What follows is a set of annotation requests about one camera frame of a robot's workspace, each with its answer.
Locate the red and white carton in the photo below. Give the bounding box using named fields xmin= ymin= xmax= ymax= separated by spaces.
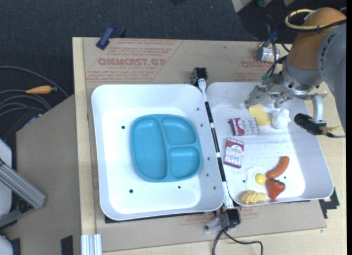
xmin=229 ymin=117 xmax=260 ymax=137
xmin=223 ymin=137 xmax=245 ymax=169

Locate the blue divided plate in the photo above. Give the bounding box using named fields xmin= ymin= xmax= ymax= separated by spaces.
xmin=129 ymin=114 xmax=203 ymax=183

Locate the brown cardboard board red print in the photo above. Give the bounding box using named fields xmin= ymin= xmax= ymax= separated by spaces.
xmin=82 ymin=37 xmax=328 ymax=252

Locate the black cylinder on white bracket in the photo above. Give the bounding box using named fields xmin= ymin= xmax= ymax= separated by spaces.
xmin=293 ymin=93 xmax=328 ymax=136

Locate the orange sausage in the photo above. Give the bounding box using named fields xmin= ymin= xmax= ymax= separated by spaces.
xmin=266 ymin=156 xmax=290 ymax=180

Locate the thin black and white rod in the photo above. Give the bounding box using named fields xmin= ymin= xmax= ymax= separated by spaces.
xmin=198 ymin=79 xmax=235 ymax=209

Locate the red strawberry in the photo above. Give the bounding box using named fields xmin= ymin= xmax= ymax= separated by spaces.
xmin=267 ymin=178 xmax=286 ymax=201

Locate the yellow corn cob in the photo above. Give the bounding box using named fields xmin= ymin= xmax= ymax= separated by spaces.
xmin=240 ymin=190 xmax=267 ymax=205

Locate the orange carrot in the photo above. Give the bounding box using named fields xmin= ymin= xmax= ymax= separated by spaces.
xmin=25 ymin=85 xmax=59 ymax=95

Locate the yellow cheese wedge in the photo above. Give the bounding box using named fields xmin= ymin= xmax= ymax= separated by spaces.
xmin=247 ymin=103 xmax=272 ymax=126

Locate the white garlic bulb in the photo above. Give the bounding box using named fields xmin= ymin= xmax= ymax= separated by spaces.
xmin=271 ymin=108 xmax=292 ymax=130

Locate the white and yellow fried egg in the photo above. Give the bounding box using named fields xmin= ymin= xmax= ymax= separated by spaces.
xmin=244 ymin=165 xmax=268 ymax=190

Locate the small white can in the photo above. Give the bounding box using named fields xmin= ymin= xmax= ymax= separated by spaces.
xmin=256 ymin=45 xmax=281 ymax=63

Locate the white plastic tray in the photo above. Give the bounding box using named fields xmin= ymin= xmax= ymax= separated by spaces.
xmin=205 ymin=81 xmax=335 ymax=208
xmin=91 ymin=83 xmax=226 ymax=221

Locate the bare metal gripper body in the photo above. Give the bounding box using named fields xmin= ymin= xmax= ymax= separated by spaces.
xmin=264 ymin=70 xmax=315 ymax=101

